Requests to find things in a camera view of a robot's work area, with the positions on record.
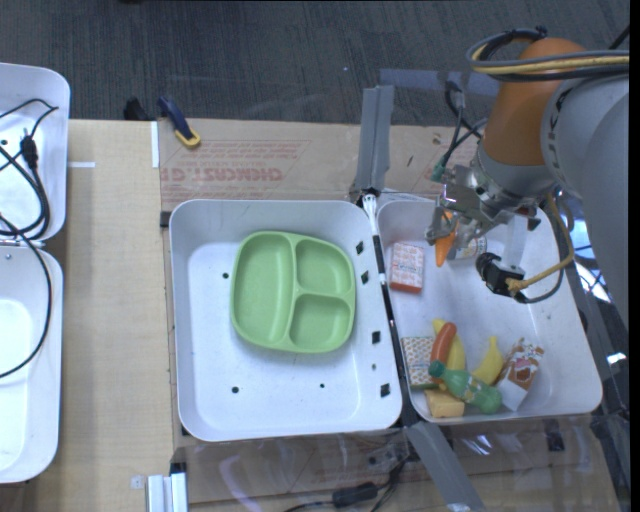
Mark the black cylinder on white bracket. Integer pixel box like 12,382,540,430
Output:
474,212,532,297

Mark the red sausage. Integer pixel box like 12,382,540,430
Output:
429,321,458,367

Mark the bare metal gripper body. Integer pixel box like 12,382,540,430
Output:
438,163,544,237

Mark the yellow cheese block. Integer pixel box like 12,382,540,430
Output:
424,388,467,420

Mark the orange carrot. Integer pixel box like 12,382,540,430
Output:
433,210,460,269

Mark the brown and white carton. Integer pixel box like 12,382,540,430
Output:
496,338,546,413

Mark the green bottle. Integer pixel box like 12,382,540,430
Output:
427,360,504,416

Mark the black block with thin wires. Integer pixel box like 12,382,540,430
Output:
331,481,380,508

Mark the orange and white carton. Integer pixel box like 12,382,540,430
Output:
400,335,437,390
388,241,426,295

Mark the green divided plate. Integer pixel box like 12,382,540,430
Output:
229,229,358,355

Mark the brown cardboard board red print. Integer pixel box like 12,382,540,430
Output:
157,117,622,504

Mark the white plastic tray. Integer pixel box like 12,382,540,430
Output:
375,196,604,427
168,198,404,444

